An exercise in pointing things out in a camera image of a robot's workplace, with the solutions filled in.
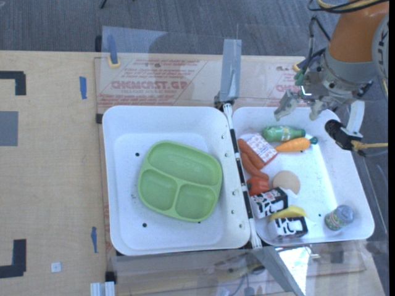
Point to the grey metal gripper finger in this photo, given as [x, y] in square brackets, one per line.
[287, 105]
[317, 108]

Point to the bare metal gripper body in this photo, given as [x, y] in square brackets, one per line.
[334, 91]

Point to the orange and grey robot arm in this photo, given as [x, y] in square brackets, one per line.
[355, 29]

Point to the green plastic bottle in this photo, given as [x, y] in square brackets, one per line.
[282, 133]

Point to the orange carrot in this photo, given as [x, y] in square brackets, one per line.
[293, 145]

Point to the red and white carton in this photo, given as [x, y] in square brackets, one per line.
[262, 148]

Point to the orange-red sausage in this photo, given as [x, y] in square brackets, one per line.
[247, 151]
[251, 170]

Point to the white plastic tray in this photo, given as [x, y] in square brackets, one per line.
[324, 180]
[123, 171]

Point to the beige bread roll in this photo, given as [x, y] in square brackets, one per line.
[286, 181]

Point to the red pepper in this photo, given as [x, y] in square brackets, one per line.
[257, 185]

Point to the black and white milk carton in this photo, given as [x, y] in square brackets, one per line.
[268, 203]
[288, 228]

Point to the yellow banana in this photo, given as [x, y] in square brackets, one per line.
[288, 211]

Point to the small green can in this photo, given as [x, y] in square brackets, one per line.
[338, 217]

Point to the green divided plate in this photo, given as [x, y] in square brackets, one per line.
[179, 180]

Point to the black cylinder on white bracket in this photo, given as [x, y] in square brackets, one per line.
[339, 134]

